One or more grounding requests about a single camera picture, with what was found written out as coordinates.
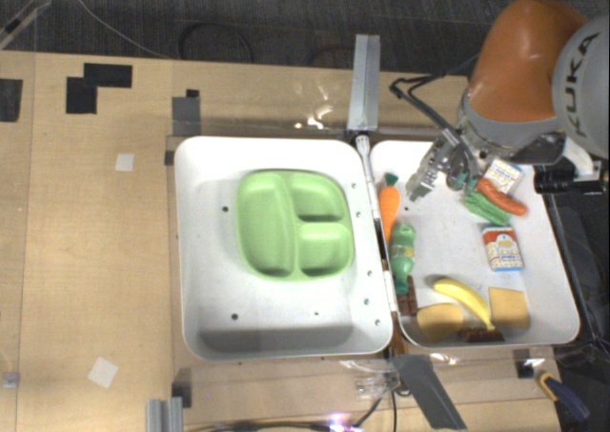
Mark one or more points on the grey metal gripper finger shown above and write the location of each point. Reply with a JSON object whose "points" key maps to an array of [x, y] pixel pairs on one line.
{"points": [[458, 172], [419, 187]]}

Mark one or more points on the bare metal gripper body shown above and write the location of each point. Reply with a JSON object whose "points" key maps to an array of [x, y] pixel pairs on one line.
{"points": [[443, 153]]}

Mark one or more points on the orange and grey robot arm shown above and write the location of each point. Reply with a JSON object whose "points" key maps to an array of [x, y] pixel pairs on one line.
{"points": [[519, 67]]}

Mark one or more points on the orange carrot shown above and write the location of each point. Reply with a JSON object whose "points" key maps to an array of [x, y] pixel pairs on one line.
{"points": [[388, 208]]}

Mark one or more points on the white and orange small carton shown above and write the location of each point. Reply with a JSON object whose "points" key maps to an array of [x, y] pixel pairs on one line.
{"points": [[504, 175]]}

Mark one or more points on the green beans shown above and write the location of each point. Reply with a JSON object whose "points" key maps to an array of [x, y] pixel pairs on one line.
{"points": [[486, 211]]}

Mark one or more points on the white plastic tray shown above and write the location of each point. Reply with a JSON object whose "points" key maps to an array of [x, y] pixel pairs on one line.
{"points": [[443, 239], [209, 253]]}

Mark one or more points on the green plastic bottle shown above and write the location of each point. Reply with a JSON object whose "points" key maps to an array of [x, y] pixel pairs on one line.
{"points": [[401, 253]]}

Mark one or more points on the red and white carton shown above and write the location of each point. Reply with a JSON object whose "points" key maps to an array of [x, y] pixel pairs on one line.
{"points": [[501, 249]]}

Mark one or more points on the brown chocolate bar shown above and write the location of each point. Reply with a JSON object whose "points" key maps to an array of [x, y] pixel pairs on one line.
{"points": [[481, 335], [408, 299]]}

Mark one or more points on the yellow banana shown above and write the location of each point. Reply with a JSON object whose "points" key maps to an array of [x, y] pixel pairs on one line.
{"points": [[464, 296]]}

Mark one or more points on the yellow round bread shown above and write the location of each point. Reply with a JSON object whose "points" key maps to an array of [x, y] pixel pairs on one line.
{"points": [[438, 322]]}

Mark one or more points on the green divided plate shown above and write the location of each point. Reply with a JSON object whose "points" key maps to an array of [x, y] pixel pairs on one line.
{"points": [[267, 230]]}

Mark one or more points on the black cylinder on white bracket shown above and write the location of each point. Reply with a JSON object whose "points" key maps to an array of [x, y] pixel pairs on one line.
{"points": [[567, 181]]}

